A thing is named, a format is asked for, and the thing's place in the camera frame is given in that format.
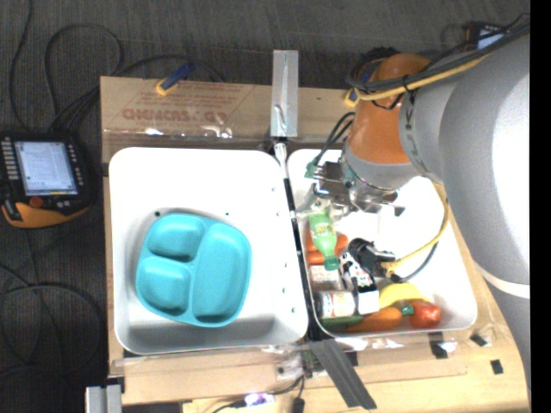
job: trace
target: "carrot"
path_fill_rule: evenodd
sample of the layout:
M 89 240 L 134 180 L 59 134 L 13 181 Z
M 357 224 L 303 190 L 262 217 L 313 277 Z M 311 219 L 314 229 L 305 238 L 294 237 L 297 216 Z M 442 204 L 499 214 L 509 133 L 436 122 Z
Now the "carrot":
M 318 248 L 315 247 L 312 241 L 312 236 L 310 231 L 306 234 L 304 241 L 304 246 L 306 250 L 306 262 L 310 265 L 320 265 L 324 262 L 324 257 L 321 252 L 318 251 Z M 337 235 L 337 245 L 335 246 L 335 256 L 338 256 L 343 250 L 348 246 L 348 237 L 344 234 Z
M 361 332 L 382 332 L 392 330 L 402 321 L 402 312 L 395 307 L 389 306 L 378 312 L 370 313 L 360 323 L 346 328 L 350 333 Z

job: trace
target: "metal bracket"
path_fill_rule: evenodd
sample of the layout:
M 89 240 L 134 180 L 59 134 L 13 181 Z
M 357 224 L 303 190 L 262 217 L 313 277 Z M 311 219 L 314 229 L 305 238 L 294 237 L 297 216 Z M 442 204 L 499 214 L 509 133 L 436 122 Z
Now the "metal bracket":
M 298 132 L 299 53 L 274 51 L 271 137 L 294 137 Z
M 346 405 L 350 408 L 361 406 L 365 410 L 377 408 L 350 360 L 335 340 L 312 342 L 310 349 L 338 388 Z
M 86 387 L 86 413 L 122 413 L 121 386 Z

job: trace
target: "red pepper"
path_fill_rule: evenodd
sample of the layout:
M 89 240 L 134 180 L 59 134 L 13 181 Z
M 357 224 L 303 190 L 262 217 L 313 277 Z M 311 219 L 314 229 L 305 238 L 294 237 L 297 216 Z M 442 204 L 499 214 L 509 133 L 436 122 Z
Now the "red pepper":
M 417 299 L 411 302 L 413 315 L 410 324 L 413 327 L 434 327 L 440 323 L 440 307 L 428 301 Z

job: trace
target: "green bottle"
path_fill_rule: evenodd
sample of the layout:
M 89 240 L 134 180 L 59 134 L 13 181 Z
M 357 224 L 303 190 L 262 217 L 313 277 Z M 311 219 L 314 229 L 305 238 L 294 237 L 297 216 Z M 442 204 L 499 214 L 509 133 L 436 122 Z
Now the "green bottle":
M 340 265 L 335 257 L 337 232 L 331 218 L 327 215 L 327 211 L 310 214 L 308 224 L 310 225 L 313 244 L 324 257 L 325 269 L 328 271 L 338 269 Z

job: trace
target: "yellow banana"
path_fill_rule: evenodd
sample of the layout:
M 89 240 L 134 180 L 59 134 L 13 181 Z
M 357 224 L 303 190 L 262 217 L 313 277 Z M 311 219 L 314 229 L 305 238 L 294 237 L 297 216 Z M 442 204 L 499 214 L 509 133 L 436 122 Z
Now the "yellow banana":
M 398 301 L 411 301 L 414 299 L 429 301 L 419 291 L 418 287 L 409 281 L 405 283 L 392 283 L 379 291 L 379 308 L 383 309 L 392 306 Z

